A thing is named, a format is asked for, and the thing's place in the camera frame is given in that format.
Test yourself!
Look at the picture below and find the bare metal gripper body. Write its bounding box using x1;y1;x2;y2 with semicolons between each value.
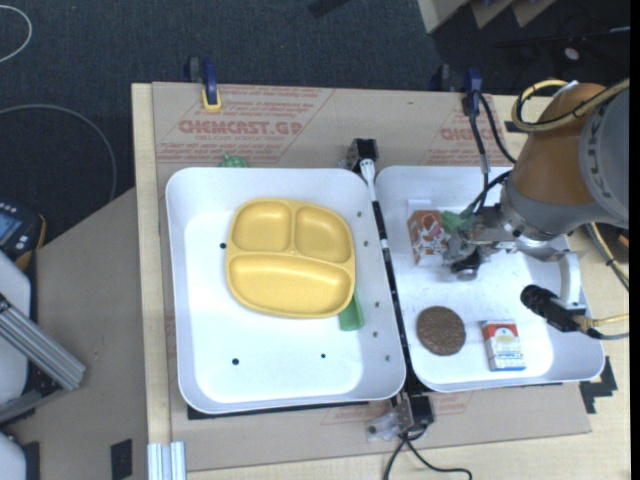
452;202;576;269

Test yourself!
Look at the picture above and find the white plastic tray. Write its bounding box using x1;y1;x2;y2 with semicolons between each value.
164;166;408;415
373;164;606;394

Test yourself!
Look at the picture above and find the brown and white carton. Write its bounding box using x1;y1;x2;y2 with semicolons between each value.
406;209;452;268

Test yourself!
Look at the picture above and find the brown round biscuit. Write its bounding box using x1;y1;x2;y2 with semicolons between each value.
415;305;468;357

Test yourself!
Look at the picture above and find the thin black and white rod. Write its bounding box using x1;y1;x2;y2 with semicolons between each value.
358;159;410;400

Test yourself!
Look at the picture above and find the red and white packet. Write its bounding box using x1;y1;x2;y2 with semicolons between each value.
479;318;528;373

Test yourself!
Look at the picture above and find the green toy cylinder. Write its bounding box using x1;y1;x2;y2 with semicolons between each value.
338;295;366;332

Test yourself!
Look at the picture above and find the yellow divided plate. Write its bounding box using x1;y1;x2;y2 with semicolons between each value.
224;197;358;320

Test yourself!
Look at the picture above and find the brown cardboard board red print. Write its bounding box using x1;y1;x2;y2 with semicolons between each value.
151;81;594;472

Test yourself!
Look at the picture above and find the black cylinder on white bracket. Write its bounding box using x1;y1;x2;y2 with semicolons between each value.
519;247;590;333

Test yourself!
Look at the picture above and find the black block with thin wires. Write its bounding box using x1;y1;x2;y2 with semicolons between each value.
343;137;380;172
366;392;437;442

